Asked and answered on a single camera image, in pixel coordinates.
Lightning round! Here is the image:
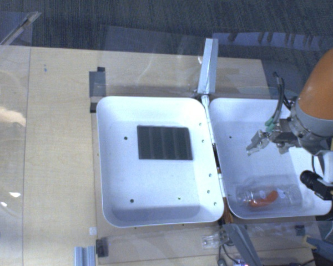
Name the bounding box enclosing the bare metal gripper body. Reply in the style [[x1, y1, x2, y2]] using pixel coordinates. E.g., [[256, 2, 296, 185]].
[[267, 118, 301, 155]]

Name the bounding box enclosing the white plastic tray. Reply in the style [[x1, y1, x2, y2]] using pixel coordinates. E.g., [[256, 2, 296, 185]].
[[95, 95, 225, 229], [208, 97, 333, 220]]

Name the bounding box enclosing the clear plastic bottle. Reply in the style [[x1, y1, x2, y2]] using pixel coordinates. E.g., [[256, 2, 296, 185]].
[[235, 175, 304, 212]]

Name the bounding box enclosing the orange carrot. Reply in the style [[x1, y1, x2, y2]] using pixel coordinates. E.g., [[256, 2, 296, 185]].
[[248, 190, 279, 208]]

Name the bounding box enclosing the dark grey ribbed rectangular pad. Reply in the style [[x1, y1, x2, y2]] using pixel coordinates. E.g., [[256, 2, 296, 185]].
[[136, 125, 194, 161]]

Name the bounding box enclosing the pale wood board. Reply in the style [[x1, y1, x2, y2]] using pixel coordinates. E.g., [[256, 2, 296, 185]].
[[89, 49, 320, 266]]

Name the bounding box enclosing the black cylinder on white bracket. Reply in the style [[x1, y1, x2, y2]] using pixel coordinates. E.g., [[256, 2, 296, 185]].
[[299, 150, 333, 202]]

